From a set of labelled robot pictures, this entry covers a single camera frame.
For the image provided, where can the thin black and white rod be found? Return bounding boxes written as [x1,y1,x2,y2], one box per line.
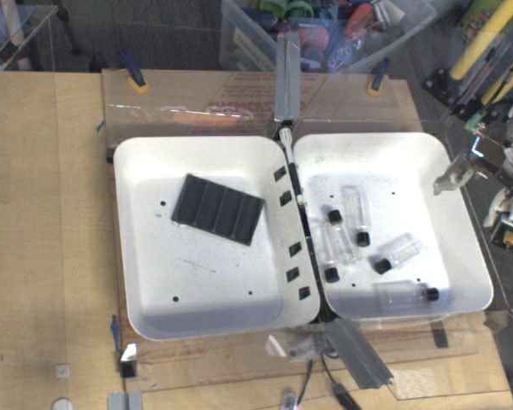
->
[279,126,328,318]

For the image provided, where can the white plastic tray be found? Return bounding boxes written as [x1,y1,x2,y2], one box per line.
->
[112,134,321,342]
[291,131,495,320]

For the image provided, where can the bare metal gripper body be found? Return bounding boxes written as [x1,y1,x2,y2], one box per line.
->
[469,133,513,188]

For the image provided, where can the small black and white box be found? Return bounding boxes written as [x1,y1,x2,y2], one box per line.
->
[119,343,139,378]

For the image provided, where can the black ribbed rectangular rack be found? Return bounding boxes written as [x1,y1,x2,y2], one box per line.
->
[170,173,266,248]

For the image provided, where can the clear plastic bottle black cap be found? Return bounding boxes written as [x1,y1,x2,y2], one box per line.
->
[326,206,363,267]
[374,280,440,307]
[315,224,341,284]
[373,233,423,276]
[340,184,372,248]

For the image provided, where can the clear plastic storage bin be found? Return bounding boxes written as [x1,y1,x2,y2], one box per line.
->
[217,0,438,74]

